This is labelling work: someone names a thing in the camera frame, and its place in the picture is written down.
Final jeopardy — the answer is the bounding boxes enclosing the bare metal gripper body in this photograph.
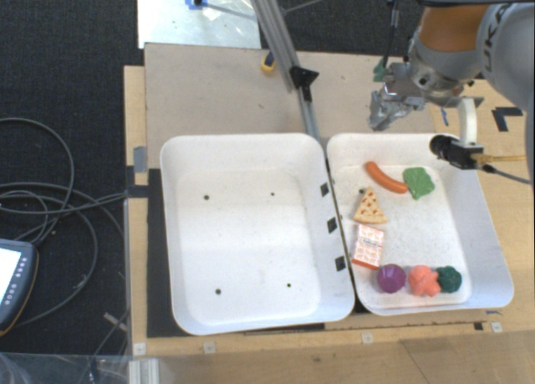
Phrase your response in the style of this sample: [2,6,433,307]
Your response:
[381,61,466,111]

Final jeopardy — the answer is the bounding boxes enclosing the orange sausage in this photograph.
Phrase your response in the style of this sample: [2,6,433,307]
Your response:
[364,161,409,195]

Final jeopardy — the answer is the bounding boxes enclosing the green lettuce leaf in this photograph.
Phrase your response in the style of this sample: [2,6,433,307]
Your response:
[402,166,436,202]

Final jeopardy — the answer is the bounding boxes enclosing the yellow pizza slice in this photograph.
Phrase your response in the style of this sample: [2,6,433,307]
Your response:
[353,187,390,225]

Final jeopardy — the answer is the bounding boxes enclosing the white plastic tray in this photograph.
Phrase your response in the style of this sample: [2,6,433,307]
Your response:
[325,132,515,317]
[160,132,357,336]

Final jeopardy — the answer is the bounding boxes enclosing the pink and orange carton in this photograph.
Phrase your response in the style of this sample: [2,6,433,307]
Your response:
[351,223,385,271]

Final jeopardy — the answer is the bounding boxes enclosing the purple grapes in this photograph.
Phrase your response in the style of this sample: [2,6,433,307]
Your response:
[376,264,407,294]

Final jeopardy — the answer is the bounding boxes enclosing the salmon orange toy food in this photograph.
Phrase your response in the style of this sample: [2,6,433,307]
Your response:
[407,264,442,298]

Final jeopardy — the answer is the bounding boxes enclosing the dark green broccoli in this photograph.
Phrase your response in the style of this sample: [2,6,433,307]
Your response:
[436,265,464,294]

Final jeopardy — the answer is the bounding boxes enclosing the pale wood board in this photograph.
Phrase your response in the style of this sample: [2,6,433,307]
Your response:
[123,64,535,357]

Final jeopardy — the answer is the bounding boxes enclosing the black cylinder on white bracket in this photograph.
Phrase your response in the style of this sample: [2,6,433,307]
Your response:
[429,97,486,172]

